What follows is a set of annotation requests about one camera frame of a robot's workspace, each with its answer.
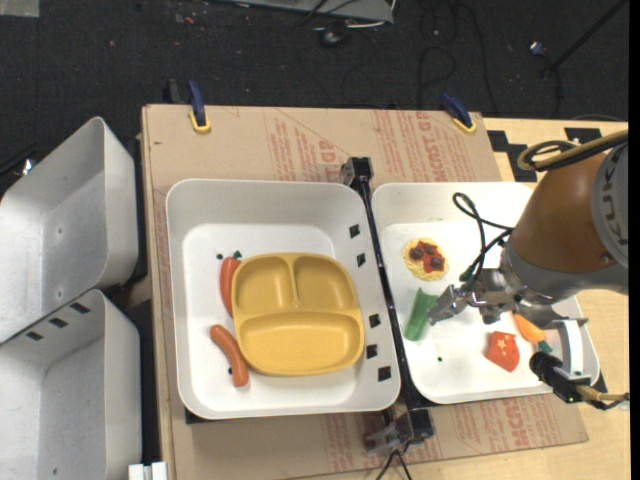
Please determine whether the spaghetti with meatballs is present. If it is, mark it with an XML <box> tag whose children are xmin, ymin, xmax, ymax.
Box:
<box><xmin>402</xmin><ymin>237</ymin><xmax>450</xmax><ymax>283</ymax></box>

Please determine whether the black block with thin wires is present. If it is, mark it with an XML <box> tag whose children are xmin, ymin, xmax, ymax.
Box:
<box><xmin>339</xmin><ymin>156</ymin><xmax>375</xmax><ymax>187</ymax></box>
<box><xmin>363</xmin><ymin>407</ymin><xmax>435</xmax><ymax>455</ymax></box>

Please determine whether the thin black rod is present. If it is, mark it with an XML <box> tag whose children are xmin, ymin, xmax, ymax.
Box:
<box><xmin>360</xmin><ymin>180</ymin><xmax>417</xmax><ymax>410</ymax></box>

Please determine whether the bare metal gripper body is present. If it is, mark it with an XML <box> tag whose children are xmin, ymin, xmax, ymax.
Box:
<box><xmin>464</xmin><ymin>269</ymin><xmax>525</xmax><ymax>326</ymax></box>

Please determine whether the green celery stick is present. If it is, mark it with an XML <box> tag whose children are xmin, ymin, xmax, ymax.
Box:
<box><xmin>403</xmin><ymin>287</ymin><xmax>439</xmax><ymax>342</ymax></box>

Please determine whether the orange carrot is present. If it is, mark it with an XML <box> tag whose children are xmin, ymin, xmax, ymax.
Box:
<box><xmin>513</xmin><ymin>312</ymin><xmax>554</xmax><ymax>354</ymax></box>

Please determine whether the orange sausage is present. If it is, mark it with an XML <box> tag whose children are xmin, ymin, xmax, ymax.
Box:
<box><xmin>209</xmin><ymin>323</ymin><xmax>250</xmax><ymax>388</ymax></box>

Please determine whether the yellow divided plate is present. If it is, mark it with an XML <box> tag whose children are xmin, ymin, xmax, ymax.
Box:
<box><xmin>230</xmin><ymin>251</ymin><xmax>366</xmax><ymax>378</ymax></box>

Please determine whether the red chili pepper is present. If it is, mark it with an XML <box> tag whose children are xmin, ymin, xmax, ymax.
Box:
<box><xmin>218</xmin><ymin>250</ymin><xmax>244</xmax><ymax>319</ymax></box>

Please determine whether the white plastic tray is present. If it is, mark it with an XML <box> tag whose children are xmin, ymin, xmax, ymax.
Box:
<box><xmin>0</xmin><ymin>115</ymin><xmax>140</xmax><ymax>344</ymax></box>
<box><xmin>164</xmin><ymin>177</ymin><xmax>403</xmax><ymax>421</ymax></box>
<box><xmin>372</xmin><ymin>181</ymin><xmax>601</xmax><ymax>406</ymax></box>
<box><xmin>0</xmin><ymin>288</ymin><xmax>144</xmax><ymax>480</ymax></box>

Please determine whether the black cylinder on white bracket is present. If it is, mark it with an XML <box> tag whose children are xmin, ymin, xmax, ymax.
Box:
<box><xmin>528</xmin><ymin>317</ymin><xmax>594</xmax><ymax>405</ymax></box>

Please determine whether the brown cardboard board red print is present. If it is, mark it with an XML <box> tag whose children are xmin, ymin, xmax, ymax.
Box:
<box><xmin>141</xmin><ymin>103</ymin><xmax>590</xmax><ymax>480</ymax></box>

